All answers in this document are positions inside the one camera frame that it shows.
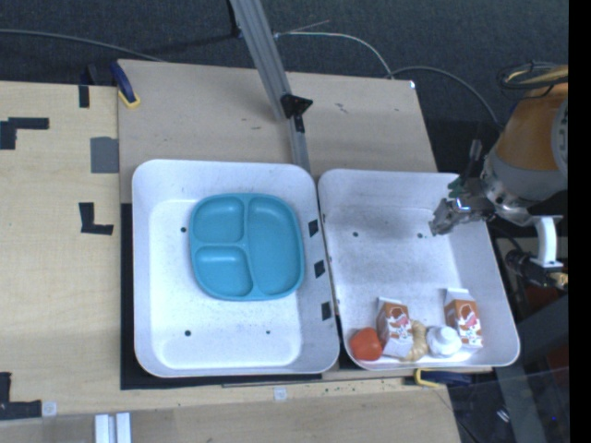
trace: blue divided dish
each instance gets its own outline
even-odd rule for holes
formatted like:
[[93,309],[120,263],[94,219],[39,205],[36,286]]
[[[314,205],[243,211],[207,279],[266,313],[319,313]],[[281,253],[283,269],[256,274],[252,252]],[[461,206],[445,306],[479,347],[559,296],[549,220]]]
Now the blue divided dish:
[[278,197],[223,194],[201,200],[189,224],[191,262],[208,294],[268,300],[304,280],[304,246],[292,208]]

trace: juice box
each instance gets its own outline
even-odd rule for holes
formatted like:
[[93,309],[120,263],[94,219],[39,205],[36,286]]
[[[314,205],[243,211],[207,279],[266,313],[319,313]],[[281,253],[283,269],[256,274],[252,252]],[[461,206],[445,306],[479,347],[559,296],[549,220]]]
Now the juice box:
[[482,328],[478,307],[476,300],[467,289],[448,289],[443,313],[447,325],[457,329],[462,339],[463,349],[474,352],[482,348]]
[[413,347],[413,331],[406,305],[380,297],[376,329],[384,355],[396,358],[408,355]]

